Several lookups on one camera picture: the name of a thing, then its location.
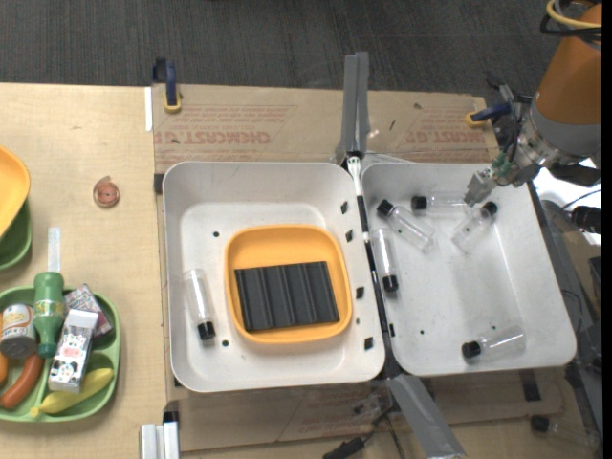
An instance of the glass vial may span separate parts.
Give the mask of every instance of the glass vial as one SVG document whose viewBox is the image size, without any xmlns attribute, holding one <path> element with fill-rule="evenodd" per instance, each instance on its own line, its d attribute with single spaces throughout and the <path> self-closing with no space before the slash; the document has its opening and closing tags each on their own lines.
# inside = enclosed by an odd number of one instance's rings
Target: glass vial
<svg viewBox="0 0 612 459">
<path fill-rule="evenodd" d="M 490 330 L 473 341 L 461 346 L 461 352 L 468 362 L 495 361 L 525 351 L 527 339 L 520 325 L 501 330 Z"/>
<path fill-rule="evenodd" d="M 183 274 L 184 292 L 187 308 L 193 323 L 198 328 L 201 340 L 215 336 L 213 312 L 204 283 L 204 271 L 191 269 Z"/>
<path fill-rule="evenodd" d="M 391 228 L 422 251 L 429 250 L 433 245 L 435 228 L 417 218 L 408 209 L 393 206 L 384 199 L 377 207 L 377 211 L 385 217 Z"/>
<path fill-rule="evenodd" d="M 470 251 L 487 232 L 496 212 L 497 204 L 493 202 L 470 210 L 466 219 L 454 229 L 450 240 L 461 250 Z"/>
<path fill-rule="evenodd" d="M 534 432 L 544 435 L 549 440 L 572 443 L 590 452 L 595 452 L 600 447 L 598 432 L 575 420 L 534 415 L 531 418 L 531 425 Z"/>
<path fill-rule="evenodd" d="M 379 279 L 388 293 L 395 293 L 400 287 L 392 236 L 391 229 L 378 228 L 374 229 L 370 237 Z"/>
<path fill-rule="evenodd" d="M 454 214 L 467 207 L 461 192 L 434 192 L 427 196 L 415 195 L 411 202 L 415 214 Z"/>
</svg>

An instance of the green bottle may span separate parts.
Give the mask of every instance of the green bottle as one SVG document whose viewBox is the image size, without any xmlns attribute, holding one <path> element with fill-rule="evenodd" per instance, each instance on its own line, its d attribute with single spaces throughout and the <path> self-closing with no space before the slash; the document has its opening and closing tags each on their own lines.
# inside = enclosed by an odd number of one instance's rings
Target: green bottle
<svg viewBox="0 0 612 459">
<path fill-rule="evenodd" d="M 38 355 L 50 359 L 57 348 L 57 334 L 64 323 L 64 278 L 58 272 L 34 278 L 33 325 L 40 336 Z"/>
</svg>

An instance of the tin can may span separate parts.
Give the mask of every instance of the tin can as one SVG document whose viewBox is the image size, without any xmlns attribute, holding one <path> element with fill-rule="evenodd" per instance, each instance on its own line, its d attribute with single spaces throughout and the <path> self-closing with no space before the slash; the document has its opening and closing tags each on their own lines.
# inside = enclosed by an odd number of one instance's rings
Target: tin can
<svg viewBox="0 0 612 459">
<path fill-rule="evenodd" d="M 16 303 L 2 313 L 0 352 L 9 359 L 25 359 L 38 347 L 31 306 Z"/>
</svg>

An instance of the yellow banana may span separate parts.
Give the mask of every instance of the yellow banana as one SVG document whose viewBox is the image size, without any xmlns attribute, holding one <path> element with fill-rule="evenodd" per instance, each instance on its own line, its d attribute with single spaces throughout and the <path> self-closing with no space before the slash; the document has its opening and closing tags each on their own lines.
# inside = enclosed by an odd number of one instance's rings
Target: yellow banana
<svg viewBox="0 0 612 459">
<path fill-rule="evenodd" d="M 83 378 L 80 393 L 76 394 L 69 391 L 54 391 L 53 393 L 49 393 L 40 406 L 34 406 L 30 409 L 30 414 L 36 417 L 40 412 L 54 414 L 66 408 L 70 408 L 96 394 L 106 386 L 106 384 L 111 382 L 114 375 L 115 372 L 111 368 L 90 371 L 85 374 Z"/>
</svg>

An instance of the green bowl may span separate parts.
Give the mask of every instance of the green bowl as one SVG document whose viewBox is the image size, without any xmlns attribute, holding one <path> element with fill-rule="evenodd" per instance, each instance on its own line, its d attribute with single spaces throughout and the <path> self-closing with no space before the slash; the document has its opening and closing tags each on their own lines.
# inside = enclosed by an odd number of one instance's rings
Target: green bowl
<svg viewBox="0 0 612 459">
<path fill-rule="evenodd" d="M 68 294 L 73 289 L 65 289 L 64 294 Z M 0 420 L 10 422 L 70 422 L 88 417 L 99 411 L 111 398 L 115 391 L 117 383 L 117 375 L 119 374 L 120 360 L 120 320 L 117 309 L 103 295 L 94 293 L 96 299 L 103 312 L 108 317 L 113 325 L 113 330 L 103 337 L 94 339 L 92 343 L 92 352 L 87 361 L 86 371 L 92 371 L 104 367 L 110 367 L 114 371 L 113 379 L 103 389 L 86 400 L 71 406 L 59 413 L 47 415 L 40 413 L 37 417 L 30 414 L 30 409 L 33 406 L 39 406 L 49 393 L 47 388 L 47 378 L 53 359 L 46 359 L 43 371 L 38 378 L 38 382 L 31 393 L 14 409 L 5 409 L 0 407 Z M 33 305 L 34 287 L 21 286 L 8 289 L 0 293 L 0 311 L 4 311 L 8 306 L 21 302 L 24 304 Z M 0 395 L 4 394 L 11 385 L 17 380 L 24 360 L 15 360 L 9 362 L 9 375 L 0 388 Z"/>
<path fill-rule="evenodd" d="M 28 199 L 0 238 L 0 272 L 18 263 L 32 244 L 32 223 Z"/>
</svg>

